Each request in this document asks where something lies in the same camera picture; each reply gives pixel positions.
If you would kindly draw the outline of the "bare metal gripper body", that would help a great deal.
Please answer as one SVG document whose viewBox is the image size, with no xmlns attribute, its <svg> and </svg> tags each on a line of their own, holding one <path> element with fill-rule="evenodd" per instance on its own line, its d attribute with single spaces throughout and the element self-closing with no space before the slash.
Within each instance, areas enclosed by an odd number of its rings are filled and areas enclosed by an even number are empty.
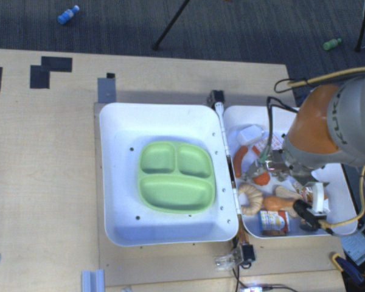
<svg viewBox="0 0 365 292">
<path fill-rule="evenodd" d="M 319 181 L 312 175 L 312 168 L 305 167 L 295 160 L 286 150 L 271 150 L 265 161 L 265 167 L 270 174 L 276 177 L 276 172 L 290 171 L 291 176 L 302 186 L 311 186 L 313 183 L 322 183 L 324 187 L 329 185 L 327 181 Z"/>
</svg>

